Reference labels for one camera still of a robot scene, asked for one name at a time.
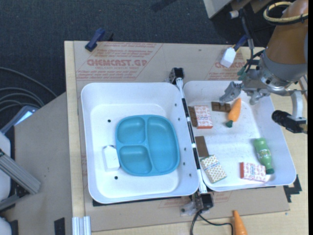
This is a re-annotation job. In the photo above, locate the white bottle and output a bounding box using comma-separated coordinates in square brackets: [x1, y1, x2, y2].
[102, 144, 121, 172]

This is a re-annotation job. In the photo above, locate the white plastic tray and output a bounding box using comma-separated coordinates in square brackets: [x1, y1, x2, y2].
[80, 82, 201, 204]
[182, 80, 297, 192]

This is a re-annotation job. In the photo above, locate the brown chocolate bar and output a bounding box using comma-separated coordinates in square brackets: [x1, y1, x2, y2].
[211, 101, 232, 113]
[187, 106, 199, 128]
[195, 136, 210, 158]

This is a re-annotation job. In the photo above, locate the blue divided plate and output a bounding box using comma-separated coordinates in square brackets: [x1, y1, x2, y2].
[115, 115, 180, 177]

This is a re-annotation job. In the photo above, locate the green bottle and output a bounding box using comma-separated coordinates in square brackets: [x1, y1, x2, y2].
[252, 137, 275, 175]

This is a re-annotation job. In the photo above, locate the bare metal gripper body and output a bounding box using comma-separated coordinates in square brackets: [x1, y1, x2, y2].
[241, 67, 286, 98]

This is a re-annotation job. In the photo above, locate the brown cardboard board red print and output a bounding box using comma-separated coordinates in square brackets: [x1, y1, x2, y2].
[73, 41, 291, 232]

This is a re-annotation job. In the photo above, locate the black cylinder on white bracket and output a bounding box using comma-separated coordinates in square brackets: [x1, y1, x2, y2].
[271, 89, 308, 134]

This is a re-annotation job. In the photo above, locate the thin black and white rod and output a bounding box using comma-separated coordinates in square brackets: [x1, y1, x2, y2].
[176, 78, 208, 193]

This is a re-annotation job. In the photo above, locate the yellow and white carton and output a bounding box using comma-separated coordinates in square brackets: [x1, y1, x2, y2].
[200, 154, 227, 184]

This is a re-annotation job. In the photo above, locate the orange and white carton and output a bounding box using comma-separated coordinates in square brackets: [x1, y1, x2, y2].
[239, 162, 267, 183]
[194, 105, 214, 130]

